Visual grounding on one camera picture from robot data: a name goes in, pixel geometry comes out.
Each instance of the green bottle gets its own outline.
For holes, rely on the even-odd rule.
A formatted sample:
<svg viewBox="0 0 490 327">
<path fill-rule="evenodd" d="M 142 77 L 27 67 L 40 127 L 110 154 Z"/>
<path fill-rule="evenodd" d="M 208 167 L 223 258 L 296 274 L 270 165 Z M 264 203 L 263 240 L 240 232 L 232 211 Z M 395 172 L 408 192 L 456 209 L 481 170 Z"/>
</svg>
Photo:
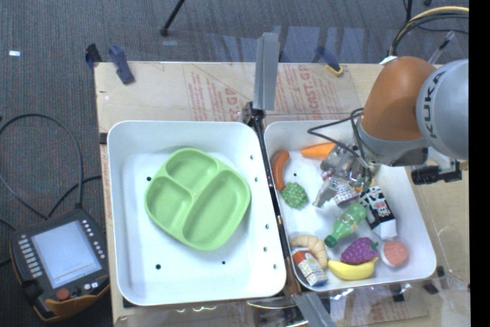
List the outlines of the green bottle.
<svg viewBox="0 0 490 327">
<path fill-rule="evenodd" d="M 327 247 L 333 248 L 337 245 L 337 241 L 347 237 L 363 219 L 366 218 L 367 211 L 360 203 L 353 202 L 348 209 L 334 223 L 334 228 L 331 234 L 325 237 Z"/>
</svg>

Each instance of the grey carpet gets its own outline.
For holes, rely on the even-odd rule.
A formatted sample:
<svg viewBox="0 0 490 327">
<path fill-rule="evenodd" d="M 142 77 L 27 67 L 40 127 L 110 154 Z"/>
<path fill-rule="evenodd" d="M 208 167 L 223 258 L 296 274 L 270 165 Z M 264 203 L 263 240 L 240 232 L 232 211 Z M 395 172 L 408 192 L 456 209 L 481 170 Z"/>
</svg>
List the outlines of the grey carpet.
<svg viewBox="0 0 490 327">
<path fill-rule="evenodd" d="M 309 62 L 317 44 L 341 63 L 378 63 L 406 20 L 403 0 L 186 0 L 164 25 L 178 0 L 0 0 L 0 126 L 23 113 L 43 113 L 67 126 L 83 152 L 85 175 L 98 175 L 100 161 L 93 76 L 84 60 L 96 44 L 104 60 L 121 45 L 128 60 L 255 61 L 256 39 L 280 34 L 282 62 Z M 469 0 L 413 0 L 411 15 Z M 428 59 L 445 30 L 468 32 L 463 20 L 438 21 L 400 43 L 399 54 Z M 18 51 L 12 56 L 9 51 Z M 439 62 L 469 56 L 469 36 L 457 33 Z M 76 184 L 74 149 L 67 135 L 45 119 L 23 119 L 0 135 L 0 172 L 25 200 L 47 213 Z M 75 192 L 56 214 L 69 211 Z M 84 201 L 104 225 L 100 180 L 87 183 Z M 41 219 L 0 184 L 0 217 L 23 227 Z M 0 224 L 0 259 L 8 256 L 10 229 Z M 10 265 L 0 267 L 0 325 L 43 325 L 23 298 Z M 106 296 L 59 325 L 112 325 Z"/>
</svg>

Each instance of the wooden table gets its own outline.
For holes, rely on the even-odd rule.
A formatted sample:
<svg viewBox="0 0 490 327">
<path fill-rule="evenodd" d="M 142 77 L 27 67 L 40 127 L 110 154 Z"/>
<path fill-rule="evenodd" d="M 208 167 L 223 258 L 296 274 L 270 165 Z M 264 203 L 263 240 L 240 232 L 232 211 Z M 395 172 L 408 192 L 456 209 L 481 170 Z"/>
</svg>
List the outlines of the wooden table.
<svg viewBox="0 0 490 327">
<path fill-rule="evenodd" d="M 113 320 L 116 325 L 140 325 L 165 320 L 165 325 L 260 325 L 256 309 L 246 302 L 177 307 L 125 307 L 117 288 L 113 219 L 110 207 L 109 163 L 105 136 L 119 121 L 211 120 L 237 121 L 246 102 L 253 101 L 254 64 L 129 62 L 134 83 L 124 85 L 113 63 L 94 65 L 96 101 L 101 135 L 106 231 L 109 247 Z M 279 64 L 275 111 L 266 120 L 340 119 L 364 105 L 379 64 L 344 64 L 340 77 L 321 64 Z M 436 251 L 439 273 L 433 280 L 409 284 L 399 306 L 387 301 L 369 303 L 365 294 L 340 303 L 331 300 L 332 316 L 343 312 L 338 326 L 471 325 L 469 304 L 469 171 L 452 183 L 413 186 Z"/>
</svg>

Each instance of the green plate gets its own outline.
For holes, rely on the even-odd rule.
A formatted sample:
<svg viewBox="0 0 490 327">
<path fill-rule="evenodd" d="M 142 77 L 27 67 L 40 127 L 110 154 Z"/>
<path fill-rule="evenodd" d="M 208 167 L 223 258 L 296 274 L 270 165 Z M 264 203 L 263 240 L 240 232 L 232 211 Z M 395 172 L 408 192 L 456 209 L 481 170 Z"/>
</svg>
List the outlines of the green plate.
<svg viewBox="0 0 490 327">
<path fill-rule="evenodd" d="M 145 192 L 148 216 L 165 232 L 197 250 L 224 245 L 250 203 L 250 186 L 219 159 L 199 149 L 175 151 Z"/>
</svg>

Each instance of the yellow banana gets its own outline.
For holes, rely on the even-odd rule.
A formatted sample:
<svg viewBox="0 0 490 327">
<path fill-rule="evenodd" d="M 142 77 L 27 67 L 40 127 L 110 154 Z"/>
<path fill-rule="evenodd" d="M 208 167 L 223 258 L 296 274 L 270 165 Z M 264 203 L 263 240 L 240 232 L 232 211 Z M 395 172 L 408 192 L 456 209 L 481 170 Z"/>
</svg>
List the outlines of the yellow banana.
<svg viewBox="0 0 490 327">
<path fill-rule="evenodd" d="M 328 268 L 339 278 L 347 281 L 364 280 L 374 272 L 374 265 L 379 257 L 357 265 L 342 263 L 338 260 L 329 260 Z"/>
</svg>

